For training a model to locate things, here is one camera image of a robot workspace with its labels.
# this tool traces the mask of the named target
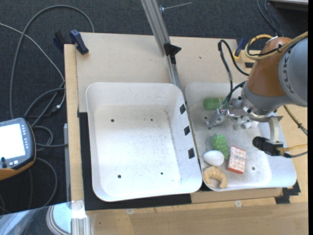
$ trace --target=white plastic bin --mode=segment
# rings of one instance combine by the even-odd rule
[[[92,186],[104,201],[192,193],[201,169],[179,88],[91,84],[86,91]]]
[[[203,155],[212,150],[211,139],[215,133],[225,135],[228,146],[235,146],[246,151],[246,165],[243,174],[227,170],[227,161],[224,161],[220,169],[227,176],[227,187],[219,188],[219,181],[215,179],[212,179],[210,185],[207,183],[206,185],[215,191],[293,186],[297,177],[292,160],[282,156],[270,156],[252,144],[252,140],[256,136],[270,138],[268,123],[259,123],[256,128],[234,130],[233,122],[227,118],[221,124],[208,130],[206,121],[211,118],[214,111],[204,109],[204,99],[207,97],[224,98],[228,95],[229,90],[229,83],[191,83],[185,92],[202,170],[209,166]],[[240,96],[240,92],[240,89],[236,90],[233,97]],[[286,146],[281,128],[280,141]]]

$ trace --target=small cardboard box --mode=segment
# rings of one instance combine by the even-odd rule
[[[243,174],[243,172],[245,171],[245,163],[246,151],[231,146],[227,163],[227,170]]]

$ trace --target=blue clip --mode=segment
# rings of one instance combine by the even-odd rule
[[[84,41],[82,39],[82,36],[80,35],[80,33],[74,29],[69,33],[72,41],[74,44],[77,44],[77,50],[82,54],[85,55],[86,53],[89,52],[89,50],[86,48]]]
[[[240,51],[245,48],[245,40],[243,38],[240,39],[237,49],[234,52],[234,56],[239,57]]]

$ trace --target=black mat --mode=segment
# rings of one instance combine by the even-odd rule
[[[140,198],[116,202],[106,202],[99,199],[93,192],[91,180],[90,142],[88,128],[88,114],[79,113],[82,170],[84,182],[85,208],[87,211],[101,209],[124,209],[183,205],[191,203],[190,194],[168,195]]]

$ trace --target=black cable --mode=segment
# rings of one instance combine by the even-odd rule
[[[61,88],[64,85],[64,81],[62,82],[62,84],[59,86],[59,88]],[[46,111],[49,109],[49,107],[51,106],[51,104],[53,103],[54,99],[57,97],[58,92],[56,92],[52,99],[50,100],[50,102],[47,104],[47,106],[45,107],[45,109],[43,110],[43,112],[38,116],[38,118],[31,124],[31,127],[35,126],[36,123],[39,122],[39,120],[44,116],[44,114],[46,113]]]
[[[262,17],[266,20],[266,22],[269,24],[269,26],[274,30],[276,36],[278,36],[278,33],[277,33],[277,30],[275,28],[275,25],[272,25],[272,23],[269,21],[269,19],[265,16],[265,14],[263,13],[261,7],[260,7],[260,4],[259,4],[260,0],[257,0],[257,6],[258,6],[258,9],[262,15]]]
[[[5,213],[11,213],[9,212],[6,208],[5,208],[5,203],[4,203],[4,200],[0,194],[0,200],[1,200],[1,205],[0,205],[0,210],[2,211],[2,214],[5,214]]]
[[[42,146],[42,147],[45,147],[45,148],[48,148],[48,147],[56,148],[56,147],[64,147],[64,146],[67,146],[67,143],[52,144],[52,145],[49,145],[49,144],[42,144],[42,143],[36,143],[36,145]]]
[[[52,112],[49,112],[49,113],[47,113],[47,114],[44,114],[43,115],[43,118],[45,118],[45,117],[48,117],[48,116],[50,116],[52,114]],[[27,116],[27,118],[38,118],[39,116]]]
[[[234,91],[237,90],[239,87],[244,86],[245,83],[246,83],[246,81],[241,82],[240,84],[236,85],[236,86],[233,88],[233,90],[231,90],[231,91],[229,92],[229,94],[228,94],[227,97],[226,97],[226,100],[229,102],[230,99],[231,99],[231,96],[232,96],[233,93],[234,93]]]
[[[289,117],[291,117],[291,119],[293,120],[293,122],[295,122],[298,126],[298,128],[304,132],[304,134],[307,136],[308,135],[308,130],[306,128],[304,128],[302,126],[302,123],[300,123],[295,117],[294,115],[291,113],[291,111],[288,109],[288,107],[286,105],[283,106],[286,110],[286,112],[288,113]]]
[[[46,145],[50,145],[50,144],[53,142],[53,133],[52,133],[52,131],[51,131],[49,128],[44,127],[44,126],[37,125],[37,126],[34,126],[32,129],[33,129],[33,130],[34,130],[34,129],[43,129],[43,130],[47,131],[47,132],[50,134],[50,138],[48,139]],[[42,151],[42,150],[44,150],[44,149],[45,149],[45,147],[44,147],[44,148],[40,148],[40,149],[37,149],[37,148],[36,148],[37,151]]]
[[[18,58],[18,55],[19,55],[19,52],[20,52],[20,48],[21,48],[21,45],[22,45],[23,38],[24,38],[24,36],[25,36],[25,34],[26,34],[26,31],[27,31],[28,28],[30,27],[30,25],[33,23],[33,21],[34,21],[39,15],[41,15],[42,13],[44,13],[44,12],[47,11],[47,10],[54,9],[54,8],[69,8],[69,9],[73,9],[73,10],[76,10],[76,11],[80,12],[81,14],[83,14],[83,15],[88,19],[88,21],[89,21],[89,23],[90,23],[90,25],[91,25],[91,27],[92,27],[92,31],[94,32],[94,26],[93,26],[93,24],[92,24],[90,18],[89,18],[83,11],[81,11],[81,10],[75,8],[75,7],[72,7],[72,6],[68,6],[68,5],[54,5],[54,6],[47,7],[47,8],[45,8],[45,9],[39,11],[36,15],[34,15],[34,16],[31,18],[31,20],[27,23],[26,27],[24,28],[23,32],[20,32],[20,33],[21,33],[21,37],[20,37],[20,40],[19,40],[19,43],[18,43],[18,46],[17,46],[17,49],[16,49],[16,53],[15,53],[14,61],[13,61],[13,66],[12,66],[12,70],[11,70],[11,79],[10,79],[10,87],[9,87],[9,110],[10,110],[10,116],[11,116],[12,119],[14,119],[13,104],[12,104],[12,101],[13,101],[13,100],[12,100],[12,99],[13,99],[13,98],[12,98],[12,94],[13,94],[14,73],[15,73],[16,62],[17,62],[17,58]],[[59,89],[60,89],[60,88],[64,85],[64,83],[65,83],[65,80],[64,80],[64,77],[62,76],[62,74],[61,74],[61,77],[62,77],[63,83],[62,83],[62,85],[59,87]],[[37,126],[37,127],[36,127],[36,124],[40,121],[40,119],[45,116],[46,111],[48,110],[48,108],[50,107],[50,105],[53,103],[53,101],[54,101],[54,99],[56,98],[57,94],[58,94],[58,93],[55,93],[55,94],[54,94],[53,98],[50,100],[50,102],[48,103],[48,105],[46,106],[46,108],[43,110],[43,112],[36,118],[36,120],[35,120],[35,121],[32,123],[32,125],[31,125],[32,128],[42,128],[42,129],[47,130],[47,131],[50,133],[50,139],[48,140],[47,145],[44,145],[44,146],[49,146],[49,147],[64,146],[64,144],[62,144],[62,145],[50,145],[50,144],[52,143],[52,140],[53,140],[53,134],[52,134],[52,132],[51,132],[48,128],[43,127],[43,126]],[[28,110],[26,111],[26,115],[28,114],[28,111],[29,111],[32,107],[33,107],[33,104],[32,104],[32,105],[28,108]],[[51,197],[50,197],[49,200],[43,205],[43,206],[46,206],[47,204],[50,203],[50,201],[52,200],[52,198],[54,197],[54,195],[55,195],[55,193],[56,193],[57,185],[58,185],[58,178],[57,178],[57,174],[56,174],[55,169],[53,168],[53,166],[52,166],[49,162],[47,162],[47,161],[45,161],[45,160],[43,160],[43,159],[40,159],[40,158],[37,158],[37,160],[42,161],[43,163],[46,163],[46,164],[52,169],[53,174],[54,174],[54,176],[55,176],[55,187],[54,187],[54,190],[53,190],[53,193],[52,193]],[[30,181],[31,181],[31,182],[30,182],[30,183],[31,183],[31,191],[30,191],[30,200],[29,200],[29,203],[28,203],[28,207],[30,208],[31,202],[32,202],[32,195],[33,195],[33,182],[32,182],[32,174],[31,174],[31,171],[30,171],[30,170],[29,170],[29,175],[30,175]],[[3,206],[5,206],[5,205],[4,205],[3,198],[1,197],[1,195],[0,195],[0,198],[1,198],[1,201],[2,201],[2,203],[3,203]],[[2,206],[0,206],[0,209],[3,210],[4,212],[10,213],[9,211],[7,211],[7,210],[6,210],[4,207],[2,207]]]
[[[258,38],[257,40],[260,40],[260,39],[268,39],[268,38],[261,37],[261,38]],[[278,51],[279,48],[281,47],[281,45],[280,45],[280,46],[278,46],[277,48],[272,49],[272,50],[267,51],[267,52],[264,52],[264,53],[251,54],[251,53],[250,53],[250,46],[251,46],[251,41],[252,41],[252,40],[253,40],[253,38],[251,38],[251,39],[249,40],[249,42],[248,42],[248,48],[247,48],[247,53],[248,53],[250,56],[265,56],[265,55],[268,55],[268,54],[270,54],[270,53],[272,53],[272,52]]]
[[[92,21],[90,20],[90,18],[83,12],[81,11],[80,9],[77,9],[75,7],[72,7],[72,6],[69,6],[69,5],[54,5],[54,6],[50,6],[50,7],[47,7],[41,11],[39,11],[36,15],[34,15],[30,21],[28,21],[26,27],[24,28],[22,34],[21,34],[21,37],[20,37],[20,40],[19,40],[19,43],[18,43],[18,46],[17,46],[17,49],[16,49],[16,52],[15,52],[15,56],[14,56],[14,61],[13,61],[13,66],[12,66],[12,70],[11,70],[11,80],[10,80],[10,89],[9,89],[9,108],[10,108],[10,115],[11,115],[11,118],[13,119],[14,118],[14,114],[13,114],[13,105],[12,105],[12,93],[13,93],[13,80],[14,80],[14,72],[15,72],[15,67],[16,67],[16,62],[17,62],[17,58],[18,58],[18,55],[19,55],[19,52],[20,52],[20,48],[21,48],[21,45],[22,45],[22,41],[23,41],[23,38],[25,36],[25,33],[26,31],[28,30],[28,28],[30,27],[30,25],[33,23],[33,21],[41,14],[43,14],[45,11],[47,10],[50,10],[50,9],[55,9],[55,8],[68,8],[68,9],[73,9],[73,10],[76,10],[78,11],[79,13],[83,14],[87,20],[89,21],[91,27],[92,27],[92,31],[94,32],[94,26],[92,24]]]
[[[47,92],[41,94],[38,98],[36,98],[36,99],[30,104],[30,106],[28,107],[28,109],[27,109],[26,112],[24,113],[24,118],[27,118],[27,117],[28,117],[29,111],[34,107],[34,105],[35,105],[41,98],[43,98],[44,96],[46,96],[46,95],[49,94],[49,93],[52,93],[52,92],[55,92],[55,91],[64,91],[64,90],[65,90],[65,88],[56,88],[56,89],[52,89],[52,90],[50,90],[50,91],[47,91]]]
[[[263,7],[264,7],[266,13],[268,14],[268,17],[269,17],[269,19],[270,19],[272,25],[275,25],[275,24],[276,24],[277,27],[278,27],[278,30],[280,31],[280,36],[281,36],[281,37],[284,37],[284,33],[283,33],[282,28],[281,28],[281,26],[279,25],[278,21],[275,20],[275,19],[270,15],[270,13],[269,13],[269,11],[268,11],[268,3],[269,3],[268,0],[265,0],[265,1],[264,1],[264,4],[263,4]]]
[[[33,175],[31,173],[30,168],[28,169],[28,174],[29,174],[29,182],[30,182],[30,194],[29,194],[29,202],[28,202],[28,209],[30,209],[31,207],[31,202],[33,199],[33,188],[34,188],[34,184],[33,184]]]
[[[248,73],[244,72],[243,70],[241,70],[241,69],[239,68],[239,66],[237,65],[237,63],[236,63],[236,61],[235,61],[235,59],[234,59],[234,56],[233,56],[233,54],[232,54],[232,51],[231,51],[231,48],[230,48],[229,44],[228,44],[225,40],[222,39],[222,40],[220,40],[219,43],[218,43],[218,49],[219,49],[219,51],[220,51],[221,58],[222,58],[222,61],[223,61],[224,65],[225,65],[225,68],[226,68],[227,72],[230,72],[230,71],[229,71],[229,67],[228,67],[228,65],[227,65],[227,63],[226,63],[226,60],[224,59],[223,50],[222,50],[222,43],[226,45],[226,47],[227,47],[227,49],[228,49],[228,51],[229,51],[231,60],[233,61],[233,64],[234,64],[234,66],[236,67],[236,69],[237,69],[241,74],[243,74],[243,75],[245,75],[245,76],[249,76]]]
[[[284,157],[286,157],[286,158],[298,158],[298,157],[301,157],[307,153],[308,153],[308,151],[305,151],[305,152],[302,152],[302,153],[299,153],[296,155],[290,155],[289,153],[284,153]]]
[[[4,26],[4,27],[6,27],[6,28],[9,28],[9,29],[11,29],[11,30],[13,30],[13,31],[16,31],[16,32],[18,32],[18,33],[20,33],[20,34],[22,34],[21,31],[15,29],[15,28],[12,28],[12,27],[10,27],[10,26],[8,26],[8,25],[2,24],[2,23],[0,23],[0,25],[1,25],[1,26]],[[31,42],[33,42],[33,43],[37,46],[37,48],[39,48],[39,50],[45,55],[45,57],[49,60],[49,62],[54,66],[54,68],[57,70],[57,72],[60,74],[62,80],[64,81],[64,80],[65,80],[65,79],[64,79],[64,76],[63,76],[62,73],[60,72],[59,68],[58,68],[58,67],[55,65],[55,63],[49,58],[49,56],[44,52],[44,50],[43,50],[31,37],[29,37],[28,35],[24,35],[24,36],[27,37],[28,39],[30,39]],[[56,112],[57,110],[59,110],[59,109],[61,108],[61,106],[62,106],[64,100],[65,100],[65,94],[64,94],[64,97],[63,97],[62,101],[60,102],[60,104],[57,105],[56,107],[54,107],[54,108],[51,110],[50,113],[44,115],[44,117],[47,117],[47,116],[49,116],[50,114],[52,114],[52,113]],[[27,117],[28,117],[28,118],[38,118],[38,116],[27,116]]]
[[[55,193],[57,191],[57,188],[58,188],[58,175],[57,175],[55,169],[53,168],[53,166],[48,161],[46,161],[44,159],[41,159],[41,158],[36,158],[36,161],[41,161],[41,162],[45,163],[46,165],[48,165],[51,168],[51,170],[53,172],[53,175],[54,175],[54,178],[55,178],[55,185],[54,185],[54,189],[53,189],[52,195],[50,196],[49,200],[42,206],[42,207],[45,207],[54,198],[54,195],[55,195]]]

